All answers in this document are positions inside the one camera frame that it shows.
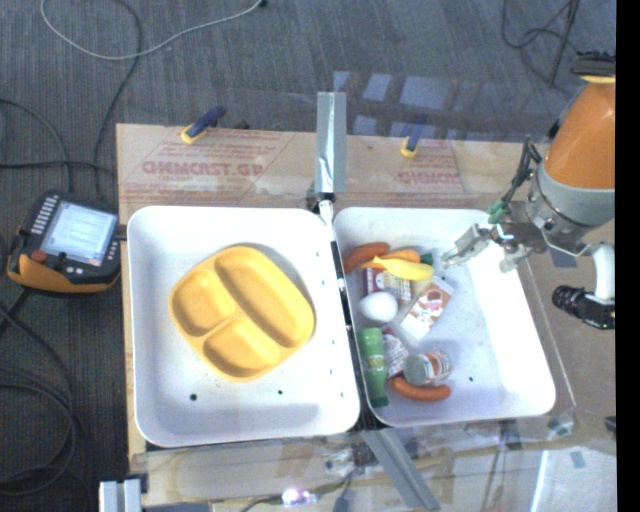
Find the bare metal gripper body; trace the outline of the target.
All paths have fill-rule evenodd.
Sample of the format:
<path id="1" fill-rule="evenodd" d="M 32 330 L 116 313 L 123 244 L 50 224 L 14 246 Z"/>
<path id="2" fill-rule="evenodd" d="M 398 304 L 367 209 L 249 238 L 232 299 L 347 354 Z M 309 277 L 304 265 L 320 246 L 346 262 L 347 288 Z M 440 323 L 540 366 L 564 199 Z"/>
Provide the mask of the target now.
<path id="1" fill-rule="evenodd" d="M 580 256 L 586 251 L 583 237 L 594 229 L 594 226 L 574 222 L 544 200 L 511 202 L 499 225 L 514 243 L 535 252 L 551 248 L 571 256 Z"/>

